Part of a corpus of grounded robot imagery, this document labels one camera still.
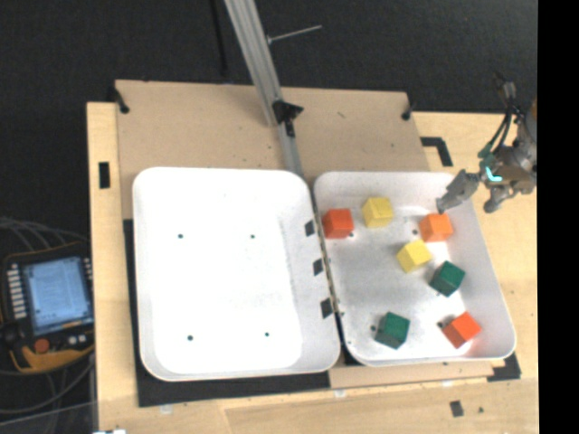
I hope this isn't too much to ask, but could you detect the orange cube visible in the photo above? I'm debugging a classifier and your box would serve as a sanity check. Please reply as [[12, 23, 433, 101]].
[[418, 212, 454, 243]]

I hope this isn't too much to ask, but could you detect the white plastic tray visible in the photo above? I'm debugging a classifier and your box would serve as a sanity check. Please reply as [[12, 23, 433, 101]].
[[131, 165, 342, 382], [312, 170, 517, 368]]

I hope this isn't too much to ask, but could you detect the yellow cube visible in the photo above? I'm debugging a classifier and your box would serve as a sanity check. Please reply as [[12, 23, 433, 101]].
[[395, 239, 433, 274], [361, 196, 395, 229]]

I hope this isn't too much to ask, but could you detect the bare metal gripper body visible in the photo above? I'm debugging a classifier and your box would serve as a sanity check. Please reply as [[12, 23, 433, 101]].
[[494, 140, 538, 194]]

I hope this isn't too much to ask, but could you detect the red cube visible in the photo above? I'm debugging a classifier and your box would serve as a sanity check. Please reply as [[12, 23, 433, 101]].
[[441, 310, 483, 350], [321, 208, 356, 241]]

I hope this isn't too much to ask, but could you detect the brown flat board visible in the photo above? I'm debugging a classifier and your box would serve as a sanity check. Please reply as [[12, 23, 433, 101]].
[[114, 79, 495, 390]]

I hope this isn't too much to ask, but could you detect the green cube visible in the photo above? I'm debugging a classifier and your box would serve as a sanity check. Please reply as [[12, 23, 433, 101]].
[[374, 311, 412, 351], [428, 260, 467, 298]]

